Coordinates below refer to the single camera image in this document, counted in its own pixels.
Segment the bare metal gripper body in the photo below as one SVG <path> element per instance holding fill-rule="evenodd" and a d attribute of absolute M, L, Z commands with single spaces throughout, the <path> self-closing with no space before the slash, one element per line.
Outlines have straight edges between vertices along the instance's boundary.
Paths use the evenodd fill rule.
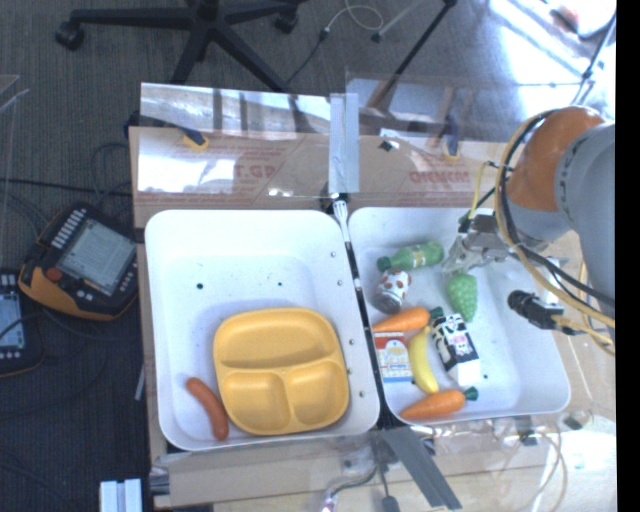
<path fill-rule="evenodd" d="M 493 214 L 476 214 L 463 239 L 466 252 L 480 253 L 482 263 L 504 261 L 508 256 L 508 248 L 500 237 Z"/>

